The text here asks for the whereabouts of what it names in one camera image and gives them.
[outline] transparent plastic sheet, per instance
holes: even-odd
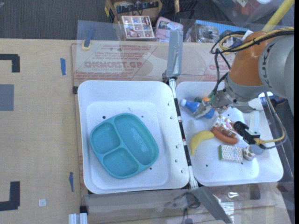
[[[194,21],[181,21],[181,23],[191,26]],[[82,50],[82,43],[91,27],[95,31],[91,39],[92,46],[90,50]],[[253,24],[250,29],[255,31],[261,28],[261,24]],[[162,81],[162,74],[167,67],[168,43],[122,41],[123,29],[124,27],[118,24],[79,21],[77,44],[72,47],[74,87],[78,88],[86,80]],[[183,81],[216,80],[214,56],[209,54],[211,46],[211,43],[184,43],[182,74],[177,84]],[[232,63],[234,54],[230,56],[228,60]],[[128,65],[130,74],[124,76],[126,67],[117,68],[117,63]],[[221,63],[221,66],[223,67],[221,72],[226,73],[225,64]],[[233,223],[293,223],[287,215],[294,210],[293,151],[288,142],[278,149],[284,166],[284,177],[281,181],[210,187],[211,193]],[[187,218],[191,218],[193,223],[223,223],[209,213],[204,205],[189,208],[188,212],[184,212],[189,203],[180,196],[196,190],[181,189],[183,187],[161,190],[163,186],[155,188],[157,190],[147,191],[139,187],[143,190],[141,192],[115,190],[111,194],[100,195],[89,192],[84,195],[82,201],[90,213],[89,223],[128,221],[128,223],[180,224]],[[142,195],[147,193],[149,196],[144,198]]]

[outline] yellow banana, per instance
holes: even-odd
[[[208,140],[213,137],[214,134],[208,130],[203,130],[196,133],[190,140],[191,155],[194,155],[195,149],[201,141]]]

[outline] gray floor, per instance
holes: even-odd
[[[229,18],[211,1],[196,0],[194,13],[181,12],[177,19],[200,19],[229,22]],[[109,22],[105,12],[105,0],[0,0],[0,38],[28,39],[76,39],[78,21]],[[273,13],[255,21],[265,24]],[[294,26],[295,6],[284,15],[278,25]],[[287,156],[291,159],[293,172],[294,117],[288,103],[277,106],[287,129],[289,146]],[[284,193],[286,200],[293,198],[294,190]],[[290,217],[294,221],[294,210],[290,207]]]

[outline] white plastic tray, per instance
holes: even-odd
[[[215,82],[181,82],[177,85],[178,101],[186,99],[194,101],[195,97],[207,97],[214,88]],[[267,118],[263,112],[263,106],[259,98],[249,103],[252,107],[262,110],[260,112],[260,124],[258,131],[261,139],[273,139]],[[180,107],[187,142],[194,134],[202,130],[210,130],[214,119],[195,119],[191,112],[185,107]],[[241,121],[249,126],[250,115],[243,114],[237,109],[229,108],[222,115],[232,121]],[[237,185],[258,182],[277,182],[284,173],[283,166],[277,149],[269,149],[258,155],[252,161],[244,159],[243,163],[220,161],[218,157],[218,146],[222,142],[217,138],[201,142],[195,155],[191,156],[193,172],[196,180],[205,186]],[[245,141],[240,140],[237,146],[245,147]]]
[[[171,89],[155,81],[85,81],[78,88],[83,148],[83,177],[95,194],[153,189],[179,189],[189,182],[189,170]],[[158,159],[148,169],[126,179],[113,178],[102,167],[89,143],[92,129],[120,114],[138,116],[153,135]]]

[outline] yellow pole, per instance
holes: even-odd
[[[279,23],[279,21],[283,18],[286,12],[293,6],[295,0],[284,0],[284,2],[280,5],[274,15],[270,18],[267,24],[262,29],[263,32],[270,32],[273,28]]]

